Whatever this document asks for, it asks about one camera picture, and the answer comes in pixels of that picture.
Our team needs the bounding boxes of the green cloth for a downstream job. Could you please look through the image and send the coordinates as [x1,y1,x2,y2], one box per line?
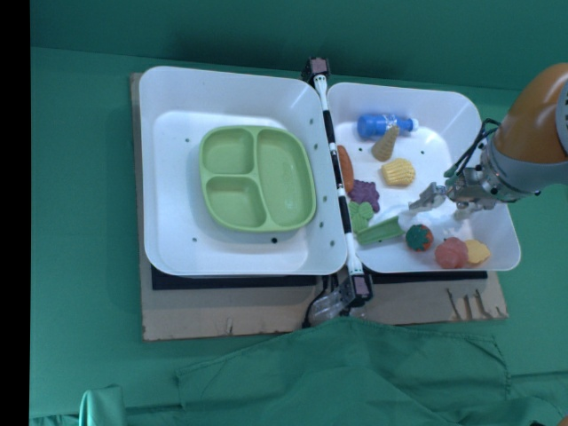
[175,316,568,426]

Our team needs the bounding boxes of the red and green toy strawberry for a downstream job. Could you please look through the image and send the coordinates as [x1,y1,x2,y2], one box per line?
[405,223,435,253]

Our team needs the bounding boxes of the blue plastic bottle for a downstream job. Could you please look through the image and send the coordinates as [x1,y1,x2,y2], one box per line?
[357,113,420,140]

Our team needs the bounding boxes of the pink toy fruit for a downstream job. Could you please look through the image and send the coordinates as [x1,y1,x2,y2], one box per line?
[433,236,470,270]

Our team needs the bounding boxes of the brown cardboard board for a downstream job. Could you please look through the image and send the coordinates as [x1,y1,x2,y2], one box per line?
[130,72,509,343]

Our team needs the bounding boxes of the tan toy ice cream cone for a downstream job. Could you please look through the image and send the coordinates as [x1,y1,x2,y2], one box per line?
[370,124,401,162]

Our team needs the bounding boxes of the yellow toy food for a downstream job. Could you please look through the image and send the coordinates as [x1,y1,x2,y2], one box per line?
[463,239,492,266]

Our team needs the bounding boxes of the orange oblong toy food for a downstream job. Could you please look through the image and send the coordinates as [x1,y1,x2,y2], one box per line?
[335,144,355,194]

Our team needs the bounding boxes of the black block with thin wires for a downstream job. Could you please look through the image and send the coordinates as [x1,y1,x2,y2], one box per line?
[301,57,333,83]
[341,272,375,308]

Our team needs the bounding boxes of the yellow toy corn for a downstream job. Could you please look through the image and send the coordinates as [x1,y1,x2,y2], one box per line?
[380,157,417,188]

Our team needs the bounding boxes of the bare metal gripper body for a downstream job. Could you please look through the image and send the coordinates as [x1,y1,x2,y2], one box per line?
[445,165,508,211]

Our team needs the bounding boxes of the thin black and white rod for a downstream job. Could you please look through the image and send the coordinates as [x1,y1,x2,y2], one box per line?
[312,74,367,279]

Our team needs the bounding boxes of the green toy celery stick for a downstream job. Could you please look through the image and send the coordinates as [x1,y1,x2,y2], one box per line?
[355,214,407,246]

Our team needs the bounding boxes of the green toy leaf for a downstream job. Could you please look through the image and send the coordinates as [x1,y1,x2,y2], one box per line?
[347,201,375,233]

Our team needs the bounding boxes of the green divided plate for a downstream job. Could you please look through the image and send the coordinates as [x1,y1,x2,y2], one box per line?
[198,124,318,233]

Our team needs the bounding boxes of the white plastic tray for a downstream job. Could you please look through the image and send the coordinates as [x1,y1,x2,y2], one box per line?
[326,81,522,274]
[138,65,349,278]

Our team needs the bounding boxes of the purple toy grapes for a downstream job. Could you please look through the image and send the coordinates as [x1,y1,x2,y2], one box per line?
[347,178,382,214]

